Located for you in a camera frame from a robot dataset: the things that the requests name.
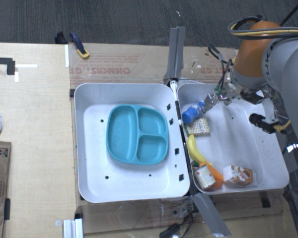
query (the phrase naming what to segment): black clamp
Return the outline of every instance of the black clamp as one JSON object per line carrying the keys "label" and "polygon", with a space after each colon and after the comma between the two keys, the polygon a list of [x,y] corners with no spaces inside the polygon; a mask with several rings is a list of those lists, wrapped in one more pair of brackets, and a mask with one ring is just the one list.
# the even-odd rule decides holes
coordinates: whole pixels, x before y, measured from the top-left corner
{"label": "black clamp", "polygon": [[12,58],[0,58],[0,64],[6,64],[6,73],[8,75],[14,75],[15,61]]}

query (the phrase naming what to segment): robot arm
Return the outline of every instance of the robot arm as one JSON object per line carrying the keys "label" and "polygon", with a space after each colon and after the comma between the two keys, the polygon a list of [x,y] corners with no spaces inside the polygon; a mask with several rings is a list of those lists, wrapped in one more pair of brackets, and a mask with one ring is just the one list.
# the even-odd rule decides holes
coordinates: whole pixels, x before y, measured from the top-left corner
{"label": "robot arm", "polygon": [[[256,21],[249,31],[236,29],[245,22]],[[274,117],[269,85],[280,93],[285,110],[298,137],[298,28],[284,28],[259,17],[249,17],[232,23],[229,30],[244,40],[230,69],[230,81],[209,93],[202,107],[206,113],[218,101],[229,105],[239,98],[253,104],[262,103],[265,117],[254,114],[249,120],[268,133],[276,132],[278,120]]]}

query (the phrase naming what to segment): yellow banana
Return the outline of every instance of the yellow banana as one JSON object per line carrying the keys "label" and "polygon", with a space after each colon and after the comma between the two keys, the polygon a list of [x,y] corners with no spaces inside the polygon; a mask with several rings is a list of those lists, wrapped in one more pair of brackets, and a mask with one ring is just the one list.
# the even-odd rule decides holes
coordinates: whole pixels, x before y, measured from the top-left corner
{"label": "yellow banana", "polygon": [[208,162],[207,159],[199,152],[194,135],[190,135],[187,139],[187,145],[190,157],[195,160],[197,163],[205,162],[209,165],[212,165],[211,162]]}

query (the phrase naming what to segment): blue plate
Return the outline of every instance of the blue plate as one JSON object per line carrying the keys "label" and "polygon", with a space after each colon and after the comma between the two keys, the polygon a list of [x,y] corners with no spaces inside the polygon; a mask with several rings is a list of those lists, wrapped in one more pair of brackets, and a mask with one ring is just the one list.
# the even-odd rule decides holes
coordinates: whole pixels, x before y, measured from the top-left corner
{"label": "blue plate", "polygon": [[117,161],[153,165],[168,152],[168,126],[157,110],[139,105],[118,105],[109,114],[108,153]]}

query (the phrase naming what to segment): plastic water bottle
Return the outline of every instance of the plastic water bottle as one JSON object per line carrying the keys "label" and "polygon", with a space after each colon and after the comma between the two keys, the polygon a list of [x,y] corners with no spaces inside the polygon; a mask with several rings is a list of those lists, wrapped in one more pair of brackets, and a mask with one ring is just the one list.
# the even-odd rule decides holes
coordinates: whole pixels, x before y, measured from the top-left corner
{"label": "plastic water bottle", "polygon": [[195,118],[202,113],[204,102],[200,101],[198,104],[193,104],[187,111],[182,113],[182,120],[184,123],[191,123]]}

